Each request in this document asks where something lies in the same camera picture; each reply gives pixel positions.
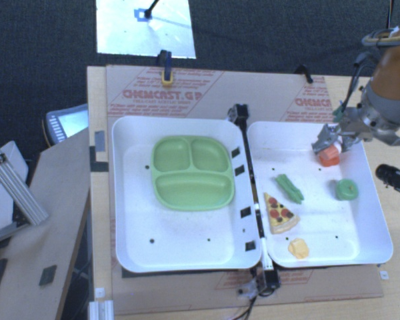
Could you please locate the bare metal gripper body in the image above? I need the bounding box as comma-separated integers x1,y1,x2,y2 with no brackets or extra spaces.
331,106,400,146

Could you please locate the orange and white carton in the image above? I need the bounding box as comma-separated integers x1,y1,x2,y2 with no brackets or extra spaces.
317,144,341,167

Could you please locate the green doughnut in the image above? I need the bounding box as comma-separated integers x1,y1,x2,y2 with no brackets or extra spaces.
335,178,359,201

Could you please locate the green asparagus bundle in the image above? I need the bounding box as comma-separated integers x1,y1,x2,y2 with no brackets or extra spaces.
275,173,305,205

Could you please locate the white plastic tray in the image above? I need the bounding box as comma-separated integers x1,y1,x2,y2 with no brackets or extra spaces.
111,115,263,273
246,121,395,269

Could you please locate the thin black and white rod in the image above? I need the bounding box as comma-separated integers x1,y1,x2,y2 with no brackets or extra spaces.
238,118,273,270

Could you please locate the pizza slice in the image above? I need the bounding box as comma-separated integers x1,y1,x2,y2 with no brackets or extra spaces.
263,192,301,235

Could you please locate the yellow butter lump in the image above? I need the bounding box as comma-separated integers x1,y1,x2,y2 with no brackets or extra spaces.
287,238,310,259

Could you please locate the brown cardboard board red print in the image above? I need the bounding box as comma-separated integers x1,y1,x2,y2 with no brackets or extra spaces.
105,64,385,315

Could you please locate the green divided plate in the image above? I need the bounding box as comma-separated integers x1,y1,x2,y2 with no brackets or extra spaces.
151,135,235,212

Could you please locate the black cylinder on white bracket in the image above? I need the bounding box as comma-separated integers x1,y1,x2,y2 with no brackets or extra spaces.
375,137,400,196

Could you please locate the black block with thin wires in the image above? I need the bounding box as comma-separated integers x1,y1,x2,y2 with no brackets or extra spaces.
237,268,281,298
227,103,249,124

